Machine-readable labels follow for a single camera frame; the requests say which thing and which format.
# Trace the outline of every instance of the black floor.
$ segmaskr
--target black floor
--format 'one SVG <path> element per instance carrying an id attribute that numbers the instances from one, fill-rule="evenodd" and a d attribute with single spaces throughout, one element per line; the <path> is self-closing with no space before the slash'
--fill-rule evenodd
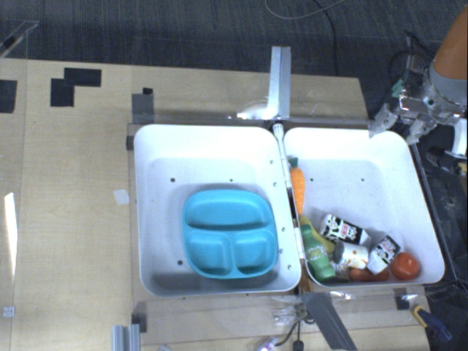
<path id="1" fill-rule="evenodd" d="M 253 72 L 268 72 L 272 45 L 288 45 L 292 48 L 293 73 L 335 75 L 337 70 L 340 76 L 359 78 L 369 115 L 373 116 L 393 76 L 403 69 L 403 57 L 397 58 L 390 69 L 388 66 L 393 55 L 406 49 L 404 30 L 436 51 L 467 3 L 350 0 L 327 11 L 336 31 L 333 36 L 324 13 L 282 20 L 267 11 L 264 1 L 0 0 L 0 39 L 21 21 L 38 20 L 40 25 L 29 37 L 27 52 L 23 43 L 12 57 Z M 317 1 L 328 6 L 338 0 Z M 317 9 L 310 0 L 268 2 L 283 15 Z M 466 218 L 461 225 L 463 229 Z M 462 259 L 463 253 L 466 259 L 466 251 L 462 251 Z M 468 307 L 467 297 L 449 299 L 433 304 L 433 311 L 445 316 L 454 333 L 468 333 L 467 311 L 459 310 Z M 462 350 L 457 347 L 464 342 L 468 342 L 466 335 L 443 347 L 433 341 L 432 347 Z"/>

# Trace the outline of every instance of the beige tabletop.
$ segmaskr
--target beige tabletop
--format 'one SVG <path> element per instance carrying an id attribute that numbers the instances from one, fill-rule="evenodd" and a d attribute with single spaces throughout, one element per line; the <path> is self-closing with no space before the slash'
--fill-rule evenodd
<path id="1" fill-rule="evenodd" d="M 51 107 L 50 79 L 63 78 L 65 67 L 101 69 L 102 85 L 75 87 L 74 107 Z M 0 350 L 110 350 L 113 325 L 131 322 L 137 277 L 129 204 L 114 195 L 129 191 L 132 94 L 152 88 L 159 112 L 216 105 L 219 114 L 234 116 L 265 99 L 268 74 L 3 59 L 0 79 L 18 81 L 15 112 L 0 114 L 1 195 L 15 194 L 18 218 L 14 276 L 4 225 L 0 230 L 0 299 L 15 307 L 14 317 L 0 319 Z M 293 76 L 292 108 L 367 118 L 351 78 Z M 413 290 L 427 308 L 422 288 Z M 142 349 L 165 343 L 174 351 L 254 350 L 262 336 L 281 338 L 288 330 L 272 325 L 268 296 L 210 301 L 207 308 L 189 298 L 153 298 L 161 326 L 142 334 Z M 359 350 L 429 349 L 424 329 L 391 299 L 379 310 L 365 301 L 334 303 Z M 329 350 L 316 325 L 301 331 L 306 350 Z M 290 343 L 278 350 L 291 350 Z"/>

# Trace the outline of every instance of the plastic bottle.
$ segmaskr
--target plastic bottle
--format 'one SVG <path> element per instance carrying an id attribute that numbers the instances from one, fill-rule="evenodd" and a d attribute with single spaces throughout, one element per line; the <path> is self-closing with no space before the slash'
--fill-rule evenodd
<path id="1" fill-rule="evenodd" d="M 335 270 L 331 266 L 325 247 L 314 238 L 309 225 L 301 225 L 301 235 L 306 260 L 313 271 L 314 277 L 320 282 L 335 277 Z"/>
<path id="2" fill-rule="evenodd" d="M 312 230 L 312 235 L 314 236 L 315 239 L 317 239 L 324 247 L 327 252 L 327 254 L 331 254 L 333 250 L 335 249 L 335 244 L 333 242 L 330 242 L 328 239 L 325 239 L 322 235 L 320 235 L 316 230 L 315 227 L 312 225 L 310 220 L 304 216 L 303 214 L 299 216 L 299 225 L 304 226 L 308 225 L 310 226 Z"/>

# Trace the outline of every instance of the blue plate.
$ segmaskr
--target blue plate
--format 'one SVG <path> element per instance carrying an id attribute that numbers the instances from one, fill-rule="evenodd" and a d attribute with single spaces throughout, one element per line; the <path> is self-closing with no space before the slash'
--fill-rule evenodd
<path id="1" fill-rule="evenodd" d="M 208 278 L 260 276 L 278 257 L 273 212 L 254 192 L 218 189 L 193 194 L 184 205 L 182 231 L 190 266 Z"/>

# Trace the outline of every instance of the green bottle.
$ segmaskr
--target green bottle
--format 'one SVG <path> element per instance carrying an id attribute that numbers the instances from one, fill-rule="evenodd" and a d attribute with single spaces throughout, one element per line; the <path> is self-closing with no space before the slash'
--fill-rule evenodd
<path id="1" fill-rule="evenodd" d="M 307 224 L 301 225 L 301 235 L 306 252 L 306 260 L 314 277 L 323 282 L 336 276 L 335 270 L 331 266 L 325 247 L 314 238 L 312 229 Z"/>

